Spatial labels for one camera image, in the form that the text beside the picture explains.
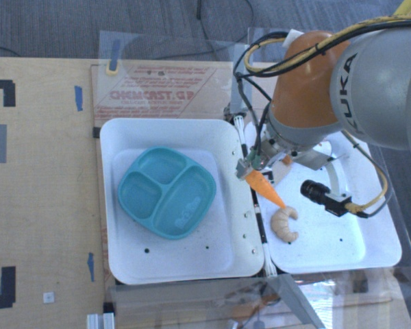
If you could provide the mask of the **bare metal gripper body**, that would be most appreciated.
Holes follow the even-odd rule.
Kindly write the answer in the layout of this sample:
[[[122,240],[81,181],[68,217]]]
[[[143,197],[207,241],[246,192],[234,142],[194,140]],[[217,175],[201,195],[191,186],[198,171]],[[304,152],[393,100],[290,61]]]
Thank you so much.
[[[291,142],[280,136],[256,137],[249,153],[249,164],[252,169],[261,171],[265,167],[272,167],[276,161],[281,161],[287,156],[297,156],[297,148]]]

